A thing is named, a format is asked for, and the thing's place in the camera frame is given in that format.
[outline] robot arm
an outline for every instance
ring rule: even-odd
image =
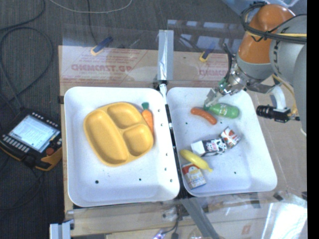
[[[248,13],[260,7],[249,25]],[[242,89],[269,94],[276,84],[262,84],[275,75],[294,88],[296,105],[302,122],[302,130],[307,134],[307,15],[295,16],[287,8],[278,4],[258,2],[242,12],[246,33],[235,56],[228,51],[229,71],[219,82],[219,87],[211,89],[205,100],[209,106],[218,102],[223,95],[233,95]],[[257,108],[258,115],[286,122],[290,111],[277,107]]]

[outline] device screen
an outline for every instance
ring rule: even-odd
[[[9,135],[32,149],[43,152],[49,141],[59,133],[58,129],[27,115]]]

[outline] gray floor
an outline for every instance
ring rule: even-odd
[[[14,91],[21,92],[18,95],[19,104],[13,99],[12,90],[0,74],[1,94],[10,100],[12,106],[10,109],[0,99],[1,127],[9,124],[21,105],[42,111],[60,121],[60,105],[57,101],[57,47],[67,41],[66,25],[91,24],[93,29],[112,27],[158,31],[167,29],[169,19],[240,24],[239,15],[221,0],[132,0],[130,6],[124,10],[90,16],[63,9],[49,0],[43,1],[45,10],[40,17],[19,25],[21,29],[10,32],[13,28],[6,27],[33,18],[40,12],[42,2],[0,0],[0,62]],[[86,0],[54,1],[77,11],[88,10]],[[90,0],[90,10],[120,8],[128,2],[129,0]],[[299,0],[290,9],[295,14],[307,13],[307,0]],[[86,44],[92,44],[94,38],[103,38],[99,31],[93,31],[93,39],[84,33],[73,34]],[[64,219],[62,162],[44,173],[39,179],[40,184],[35,179],[35,176],[40,175],[39,171],[31,170],[13,158],[8,159],[2,151],[0,167],[0,238],[48,238],[48,224],[60,223]]]

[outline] yellow and blue clip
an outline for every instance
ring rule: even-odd
[[[104,39],[98,45],[96,45],[95,47],[93,47],[91,49],[91,54],[93,56],[99,55],[103,51],[103,48],[106,45],[108,45],[110,42],[112,42],[112,41],[113,41],[113,38],[111,36],[109,36],[108,38]]]
[[[208,60],[208,55],[214,50],[215,48],[215,43],[212,42],[208,49],[206,49],[203,53],[201,53],[199,60],[201,62],[206,62]]]

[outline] white tray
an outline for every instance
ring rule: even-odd
[[[176,148],[191,150],[191,143],[218,138],[229,126],[241,137],[240,142],[222,155],[204,157],[213,168],[202,170],[207,184],[190,189],[193,196],[206,197],[223,194],[271,191],[277,185],[277,176],[250,96],[245,91],[226,95],[220,103],[237,106],[239,117],[217,118],[211,125],[205,119],[192,115],[192,107],[203,107],[209,88],[172,88],[167,93]],[[180,165],[189,163],[179,155]]]
[[[83,119],[98,107],[129,102],[142,111],[149,102],[154,116],[154,145],[144,156],[119,167],[103,164],[93,152]],[[68,194],[81,207],[167,201],[180,184],[162,95],[147,88],[74,87],[64,96]]]

